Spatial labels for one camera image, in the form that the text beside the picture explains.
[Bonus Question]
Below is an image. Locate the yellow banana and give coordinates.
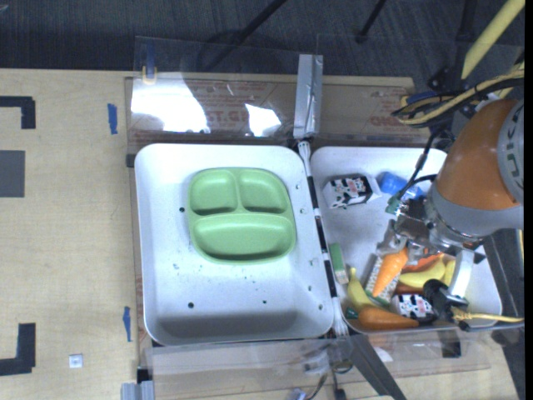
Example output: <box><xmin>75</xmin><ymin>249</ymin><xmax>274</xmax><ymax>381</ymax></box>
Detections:
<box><xmin>397</xmin><ymin>257</ymin><xmax>447</xmax><ymax>289</ymax></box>
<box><xmin>346</xmin><ymin>267</ymin><xmax>387</xmax><ymax>313</ymax></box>

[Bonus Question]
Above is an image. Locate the orange and white packet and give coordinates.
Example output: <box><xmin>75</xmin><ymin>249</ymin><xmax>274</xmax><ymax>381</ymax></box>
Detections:
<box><xmin>364</xmin><ymin>254</ymin><xmax>401</xmax><ymax>304</ymax></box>

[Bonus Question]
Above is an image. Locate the cow print carton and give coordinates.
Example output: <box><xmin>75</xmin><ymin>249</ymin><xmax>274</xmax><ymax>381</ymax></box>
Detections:
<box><xmin>390</xmin><ymin>292</ymin><xmax>436</xmax><ymax>323</ymax></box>
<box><xmin>321</xmin><ymin>174</ymin><xmax>375</xmax><ymax>210</ymax></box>

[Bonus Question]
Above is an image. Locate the orange toy food piece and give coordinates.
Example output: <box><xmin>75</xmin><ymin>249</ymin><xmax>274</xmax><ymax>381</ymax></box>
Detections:
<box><xmin>401</xmin><ymin>252</ymin><xmax>446</xmax><ymax>273</ymax></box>

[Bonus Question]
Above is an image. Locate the orange carrot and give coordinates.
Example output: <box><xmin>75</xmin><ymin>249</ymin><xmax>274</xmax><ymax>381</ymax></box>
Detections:
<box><xmin>345</xmin><ymin>304</ymin><xmax>420</xmax><ymax>332</ymax></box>
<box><xmin>371</xmin><ymin>247</ymin><xmax>410</xmax><ymax>298</ymax></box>

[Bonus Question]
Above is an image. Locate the green divided plate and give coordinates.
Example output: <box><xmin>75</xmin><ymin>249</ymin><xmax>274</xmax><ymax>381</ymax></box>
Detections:
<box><xmin>187</xmin><ymin>167</ymin><xmax>298</xmax><ymax>265</ymax></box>

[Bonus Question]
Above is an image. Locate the blue bottle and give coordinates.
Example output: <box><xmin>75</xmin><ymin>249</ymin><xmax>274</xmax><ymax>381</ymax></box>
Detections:
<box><xmin>376</xmin><ymin>171</ymin><xmax>425</xmax><ymax>202</ymax></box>

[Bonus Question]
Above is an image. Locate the green and tan block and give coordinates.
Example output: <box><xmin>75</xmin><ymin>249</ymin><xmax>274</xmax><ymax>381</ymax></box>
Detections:
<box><xmin>328</xmin><ymin>242</ymin><xmax>351</xmax><ymax>285</ymax></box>

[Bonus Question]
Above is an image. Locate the white plastic tray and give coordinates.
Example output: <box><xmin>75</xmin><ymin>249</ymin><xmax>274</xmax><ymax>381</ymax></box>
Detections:
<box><xmin>133</xmin><ymin>142</ymin><xmax>336</xmax><ymax>347</ymax></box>
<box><xmin>310</xmin><ymin>146</ymin><xmax>503</xmax><ymax>335</ymax></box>

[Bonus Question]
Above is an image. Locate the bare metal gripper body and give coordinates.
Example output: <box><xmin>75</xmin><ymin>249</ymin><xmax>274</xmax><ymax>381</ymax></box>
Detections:
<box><xmin>393</xmin><ymin>197</ymin><xmax>486</xmax><ymax>259</ymax></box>

